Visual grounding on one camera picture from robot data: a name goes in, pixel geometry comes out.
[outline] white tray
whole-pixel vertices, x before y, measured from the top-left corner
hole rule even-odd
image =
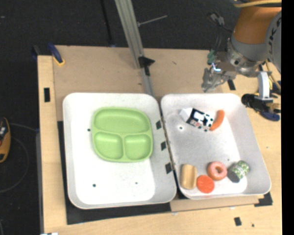
[[[128,107],[146,113],[152,125],[153,152],[134,163],[101,159],[92,145],[91,119],[102,107]],[[65,155],[68,195],[81,209],[158,204],[171,201],[176,194],[159,104],[147,94],[73,93],[63,101]]]
[[[217,110],[225,111],[222,125],[204,132],[187,124],[179,115],[183,108],[195,108],[215,116]],[[190,199],[211,197],[260,195],[270,190],[270,177],[262,158],[245,106],[234,94],[170,94],[161,100],[165,129],[170,143],[172,160],[182,193]],[[215,181],[215,189],[202,193],[181,187],[183,164],[197,168],[197,176],[207,175],[209,162],[220,161],[229,168],[233,163],[244,160],[250,172],[239,183],[227,177]]]

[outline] green cylinder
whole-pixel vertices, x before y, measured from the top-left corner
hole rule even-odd
[[[249,171],[249,165],[245,161],[240,160],[228,170],[227,176],[232,182],[238,183]]]

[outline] metal rod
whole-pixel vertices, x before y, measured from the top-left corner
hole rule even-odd
[[[167,15],[164,15],[164,16],[162,16],[162,17],[154,18],[154,19],[150,19],[150,20],[145,21],[145,22],[142,22],[142,23],[137,22],[137,26],[139,27],[139,26],[141,26],[141,25],[143,25],[143,24],[148,24],[148,23],[151,23],[151,22],[154,22],[154,21],[157,21],[157,20],[160,20],[160,19],[166,18],[166,17],[167,17]]]
[[[119,17],[123,26],[127,44],[134,58],[134,63],[137,68],[142,70],[142,79],[145,87],[145,92],[154,97],[150,77],[145,74],[144,69],[140,67],[139,57],[144,56],[141,36],[138,31],[137,21],[134,14],[134,9],[131,0],[115,0]]]

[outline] dark floor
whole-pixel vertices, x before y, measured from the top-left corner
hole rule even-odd
[[[217,11],[233,28],[239,14],[228,0],[132,3],[139,22],[167,15],[140,27],[144,48],[210,49],[218,31],[206,15]],[[42,54],[50,54],[48,42],[126,47],[114,0],[103,0],[103,6],[108,24],[101,0],[0,0],[0,116],[11,123],[13,136],[9,157],[0,164],[0,223],[6,235],[40,234],[37,66],[31,48],[37,45]]]

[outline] pink donut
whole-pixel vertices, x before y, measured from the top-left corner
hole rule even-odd
[[[227,169],[221,162],[211,162],[208,165],[207,173],[213,180],[221,180],[226,177]]]

